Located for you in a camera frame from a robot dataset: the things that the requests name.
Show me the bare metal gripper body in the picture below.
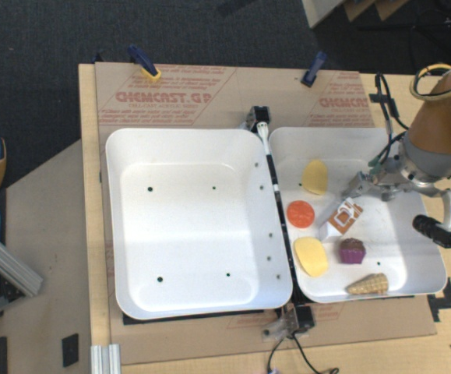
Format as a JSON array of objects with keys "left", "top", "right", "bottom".
[{"left": 366, "top": 157, "right": 441, "bottom": 196}]

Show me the white and brown carton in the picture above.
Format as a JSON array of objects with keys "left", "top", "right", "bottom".
[{"left": 318, "top": 196, "right": 365, "bottom": 243}]

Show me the white plastic tray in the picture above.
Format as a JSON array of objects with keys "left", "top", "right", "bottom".
[
  {"left": 104, "top": 127, "right": 294, "bottom": 322},
  {"left": 267, "top": 125, "right": 449, "bottom": 305}
]

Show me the yellow oval crisp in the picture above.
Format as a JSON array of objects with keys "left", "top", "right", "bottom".
[
  {"left": 301, "top": 159, "right": 329, "bottom": 196},
  {"left": 293, "top": 236, "right": 329, "bottom": 278}
]

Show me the orange round biscuit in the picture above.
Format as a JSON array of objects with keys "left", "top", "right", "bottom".
[{"left": 286, "top": 199, "right": 315, "bottom": 229}]

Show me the purple cupcake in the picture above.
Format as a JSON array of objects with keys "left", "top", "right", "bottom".
[{"left": 338, "top": 238, "right": 367, "bottom": 265}]

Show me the thin black and white rod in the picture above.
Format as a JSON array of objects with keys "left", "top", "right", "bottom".
[{"left": 256, "top": 121, "right": 298, "bottom": 304}]

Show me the tan waffle ice cream cone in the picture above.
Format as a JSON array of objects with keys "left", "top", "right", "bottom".
[{"left": 345, "top": 273, "right": 389, "bottom": 296}]

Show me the brown cardboard board red print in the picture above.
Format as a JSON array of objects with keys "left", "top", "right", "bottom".
[{"left": 93, "top": 61, "right": 439, "bottom": 366}]

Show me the black cylinder on white bracket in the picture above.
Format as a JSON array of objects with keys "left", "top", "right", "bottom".
[{"left": 411, "top": 187, "right": 451, "bottom": 251}]

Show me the black block with thin wires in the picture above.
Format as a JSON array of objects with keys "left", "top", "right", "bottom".
[
  {"left": 249, "top": 105, "right": 272, "bottom": 132},
  {"left": 283, "top": 305, "right": 316, "bottom": 334}
]

